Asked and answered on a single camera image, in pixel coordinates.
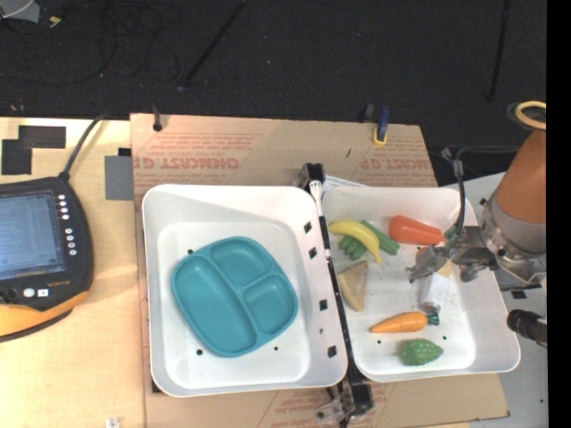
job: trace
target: teal plate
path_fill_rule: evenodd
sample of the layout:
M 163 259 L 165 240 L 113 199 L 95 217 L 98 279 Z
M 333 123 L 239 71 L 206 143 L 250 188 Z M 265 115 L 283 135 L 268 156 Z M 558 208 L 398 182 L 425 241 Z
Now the teal plate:
M 297 296 L 284 271 L 259 243 L 242 236 L 185 257 L 171 285 L 187 323 L 222 357 L 258 349 L 297 315 Z

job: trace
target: black floor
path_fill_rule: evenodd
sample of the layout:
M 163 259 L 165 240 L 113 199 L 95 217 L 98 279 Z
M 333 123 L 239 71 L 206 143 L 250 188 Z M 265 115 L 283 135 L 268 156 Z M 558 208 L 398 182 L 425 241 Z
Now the black floor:
M 507 109 L 546 100 L 547 0 L 248 0 L 186 84 L 241 1 L 37 0 L 37 21 L 0 21 L 0 116 L 128 119 L 154 103 L 354 121 L 385 104 L 390 122 L 420 125 L 444 185 L 445 146 L 519 146 Z M 467 154 L 466 175 L 511 158 Z

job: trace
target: yellow banana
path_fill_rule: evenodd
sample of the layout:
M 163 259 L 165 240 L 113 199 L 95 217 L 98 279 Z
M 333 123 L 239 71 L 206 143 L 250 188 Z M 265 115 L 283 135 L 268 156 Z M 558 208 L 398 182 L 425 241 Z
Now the yellow banana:
M 350 220 L 349 218 L 344 218 L 333 222 L 329 227 L 331 233 L 338 235 L 348 235 L 352 236 L 356 240 L 359 240 L 367 248 L 369 252 L 375 257 L 375 262 L 380 263 L 381 257 L 378 254 L 379 241 L 377 235 L 373 233 L 370 228 L 367 228 L 363 224 Z

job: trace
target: yellow ring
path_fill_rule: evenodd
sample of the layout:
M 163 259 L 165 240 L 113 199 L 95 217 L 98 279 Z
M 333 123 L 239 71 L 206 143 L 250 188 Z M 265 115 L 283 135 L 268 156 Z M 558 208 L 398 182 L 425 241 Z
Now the yellow ring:
M 523 102 L 516 106 L 514 113 L 516 117 L 529 127 L 538 128 L 539 130 L 547 129 L 547 122 L 531 119 L 524 114 L 527 108 L 542 108 L 547 111 L 547 105 L 544 102 Z

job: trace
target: white tray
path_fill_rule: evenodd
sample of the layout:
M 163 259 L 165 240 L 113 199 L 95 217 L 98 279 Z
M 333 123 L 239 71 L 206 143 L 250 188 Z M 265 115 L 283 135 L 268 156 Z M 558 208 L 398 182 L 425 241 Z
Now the white tray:
M 319 217 L 308 193 L 291 186 L 159 185 L 143 200 L 143 221 L 151 371 L 165 393 L 322 387 L 343 379 L 347 353 Z M 241 357 L 223 358 L 209 352 L 187 324 L 170 279 L 188 250 L 237 235 L 252 238 L 273 256 L 296 292 L 299 310 L 274 340 Z
M 448 188 L 391 188 L 341 186 L 324 196 L 328 223 L 341 218 L 368 222 L 388 234 L 391 217 L 401 214 L 445 232 L 459 212 L 459 194 Z M 465 225 L 476 225 L 467 202 Z M 516 335 L 506 325 L 508 312 L 494 274 L 480 271 L 477 279 L 462 283 L 456 266 L 448 298 L 440 312 L 440 324 L 415 333 L 374 334 L 370 327 L 402 312 L 420 310 L 418 302 L 424 279 L 410 283 L 405 267 L 415 264 L 418 246 L 402 244 L 397 255 L 381 251 L 383 262 L 372 255 L 356 261 L 339 250 L 343 237 L 330 234 L 335 272 L 363 259 L 368 260 L 365 308 L 353 310 L 345 303 L 355 363 L 369 379 L 377 382 L 403 381 L 443 375 L 506 372 L 519 363 Z M 423 337 L 444 349 L 435 361 L 423 366 L 405 366 L 399 348 L 405 340 Z

